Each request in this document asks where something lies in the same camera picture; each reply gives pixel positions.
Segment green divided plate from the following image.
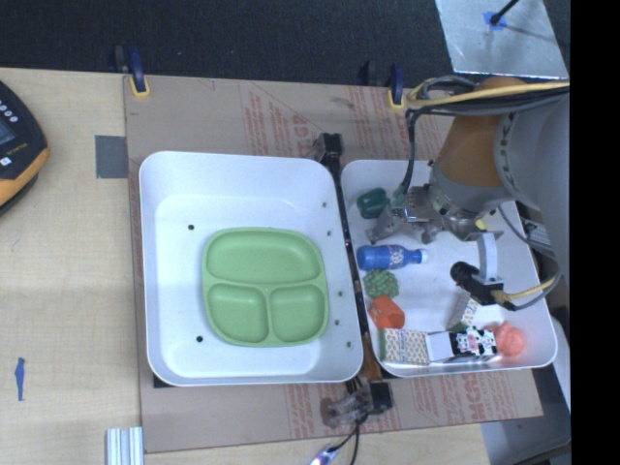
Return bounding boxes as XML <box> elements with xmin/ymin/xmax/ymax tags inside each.
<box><xmin>201</xmin><ymin>227</ymin><xmax>330</xmax><ymax>349</ymax></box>

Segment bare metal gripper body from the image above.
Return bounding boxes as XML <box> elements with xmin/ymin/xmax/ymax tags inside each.
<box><xmin>390</xmin><ymin>185</ymin><xmax>504</xmax><ymax>242</ymax></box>

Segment orange patterned packet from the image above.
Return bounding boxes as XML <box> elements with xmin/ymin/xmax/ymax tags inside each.
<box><xmin>378</xmin><ymin>327</ymin><xmax>432</xmax><ymax>367</ymax></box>

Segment thin black rod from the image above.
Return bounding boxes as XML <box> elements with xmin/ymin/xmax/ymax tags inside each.
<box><xmin>330</xmin><ymin>155</ymin><xmax>377</xmax><ymax>383</ymax></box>

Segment orange carton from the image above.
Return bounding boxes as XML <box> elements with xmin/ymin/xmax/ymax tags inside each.
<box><xmin>367</xmin><ymin>294</ymin><xmax>407</xmax><ymax>330</ymax></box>

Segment dark green can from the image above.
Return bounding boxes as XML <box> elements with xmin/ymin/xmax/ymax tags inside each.
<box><xmin>356</xmin><ymin>187</ymin><xmax>391</xmax><ymax>220</ymax></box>

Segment green grapes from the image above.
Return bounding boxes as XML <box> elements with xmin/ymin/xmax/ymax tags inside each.
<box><xmin>362</xmin><ymin>268</ymin><xmax>401</xmax><ymax>300</ymax></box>

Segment cow print milk carton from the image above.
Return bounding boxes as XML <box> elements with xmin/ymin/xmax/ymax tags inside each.
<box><xmin>424</xmin><ymin>326</ymin><xmax>500</xmax><ymax>363</ymax></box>

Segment white plastic tray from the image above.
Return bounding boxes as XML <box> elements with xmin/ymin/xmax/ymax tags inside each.
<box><xmin>340</xmin><ymin>159</ymin><xmax>559</xmax><ymax>379</ymax></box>
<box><xmin>139</xmin><ymin>150</ymin><xmax>364</xmax><ymax>388</ymax></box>

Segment white patterned carton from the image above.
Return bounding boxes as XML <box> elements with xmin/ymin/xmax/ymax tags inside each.
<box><xmin>445</xmin><ymin>290</ymin><xmax>481</xmax><ymax>331</ymax></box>

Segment blue bottle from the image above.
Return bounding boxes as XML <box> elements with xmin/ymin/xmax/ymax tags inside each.
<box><xmin>356</xmin><ymin>243</ymin><xmax>430</xmax><ymax>272</ymax></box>

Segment brown cardboard board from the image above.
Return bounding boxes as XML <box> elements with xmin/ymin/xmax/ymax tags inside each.
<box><xmin>121</xmin><ymin>74</ymin><xmax>544</xmax><ymax>454</ymax></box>

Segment pink toy food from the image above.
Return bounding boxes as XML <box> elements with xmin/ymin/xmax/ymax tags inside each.
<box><xmin>483</xmin><ymin>321</ymin><xmax>526</xmax><ymax>358</ymax></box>

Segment black block with wires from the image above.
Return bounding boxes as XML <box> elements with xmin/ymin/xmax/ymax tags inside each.
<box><xmin>358</xmin><ymin>380</ymin><xmax>394</xmax><ymax>417</ymax></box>
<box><xmin>312</xmin><ymin>132</ymin><xmax>346</xmax><ymax>165</ymax></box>

